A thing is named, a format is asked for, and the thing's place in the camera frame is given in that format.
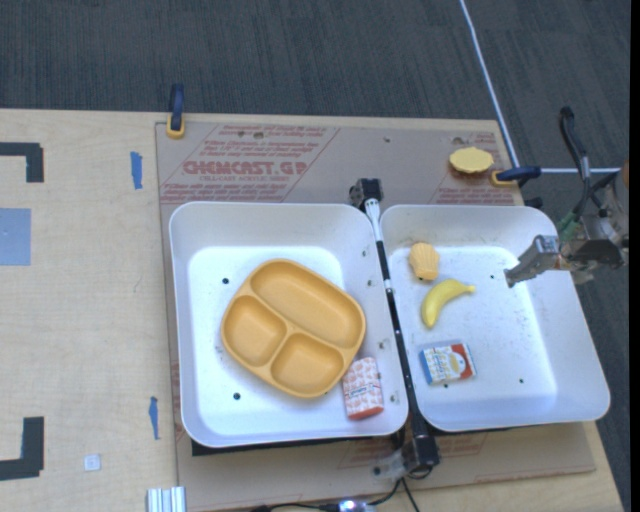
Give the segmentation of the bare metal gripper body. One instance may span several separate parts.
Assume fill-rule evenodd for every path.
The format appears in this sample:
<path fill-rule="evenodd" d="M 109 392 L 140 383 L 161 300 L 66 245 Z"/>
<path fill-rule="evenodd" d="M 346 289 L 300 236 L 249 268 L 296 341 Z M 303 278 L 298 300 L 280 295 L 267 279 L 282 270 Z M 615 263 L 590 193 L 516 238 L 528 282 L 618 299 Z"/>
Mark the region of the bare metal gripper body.
<path fill-rule="evenodd" d="M 572 271 L 628 264 L 628 217 L 586 214 L 560 231 L 560 251 Z"/>

